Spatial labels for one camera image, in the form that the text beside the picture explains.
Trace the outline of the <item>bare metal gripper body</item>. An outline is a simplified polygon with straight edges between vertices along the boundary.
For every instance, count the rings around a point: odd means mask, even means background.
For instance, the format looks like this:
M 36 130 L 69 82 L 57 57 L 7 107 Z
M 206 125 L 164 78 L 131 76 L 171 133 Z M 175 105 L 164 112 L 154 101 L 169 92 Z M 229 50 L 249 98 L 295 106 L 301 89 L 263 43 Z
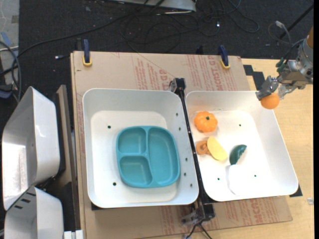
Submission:
M 278 81 L 285 89 L 304 89 L 313 84 L 313 63 L 308 60 L 289 60 L 278 67 Z

